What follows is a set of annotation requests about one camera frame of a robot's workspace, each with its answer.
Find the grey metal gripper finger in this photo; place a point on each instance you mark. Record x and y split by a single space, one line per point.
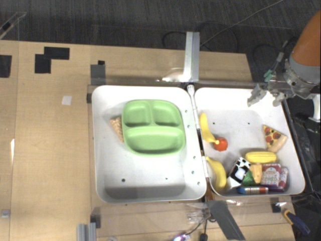
255 94
279 99

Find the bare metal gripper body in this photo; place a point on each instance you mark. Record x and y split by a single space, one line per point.
293 85

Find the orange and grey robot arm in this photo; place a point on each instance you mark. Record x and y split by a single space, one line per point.
307 39

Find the white plastic tray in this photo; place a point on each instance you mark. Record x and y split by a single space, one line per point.
150 177
238 119

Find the pizza slice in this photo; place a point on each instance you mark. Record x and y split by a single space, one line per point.
273 137

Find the orange red tomato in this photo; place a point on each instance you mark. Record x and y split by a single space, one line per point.
220 144

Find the yellow banana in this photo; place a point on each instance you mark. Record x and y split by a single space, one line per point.
205 128
218 173

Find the yellow corn cob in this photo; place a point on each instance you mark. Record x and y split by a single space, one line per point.
260 157

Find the pink printed packet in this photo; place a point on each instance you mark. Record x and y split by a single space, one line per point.
270 175

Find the yellow cheese wedge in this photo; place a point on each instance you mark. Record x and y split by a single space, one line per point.
256 172

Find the black and white milk carton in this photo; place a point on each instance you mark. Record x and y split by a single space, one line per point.
239 171

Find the red can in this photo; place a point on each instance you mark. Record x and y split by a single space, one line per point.
284 177

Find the green triangular toy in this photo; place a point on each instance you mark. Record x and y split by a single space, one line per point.
248 179

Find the purple packet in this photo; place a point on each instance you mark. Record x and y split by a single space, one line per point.
277 189

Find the blue red silver tube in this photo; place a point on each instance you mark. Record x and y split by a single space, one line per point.
252 190

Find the green divided plate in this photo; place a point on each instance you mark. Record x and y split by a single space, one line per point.
153 137

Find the tan waffle biscuit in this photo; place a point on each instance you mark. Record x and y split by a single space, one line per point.
117 127

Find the black cylinder on white bracket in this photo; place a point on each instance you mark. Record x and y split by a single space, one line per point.
316 109

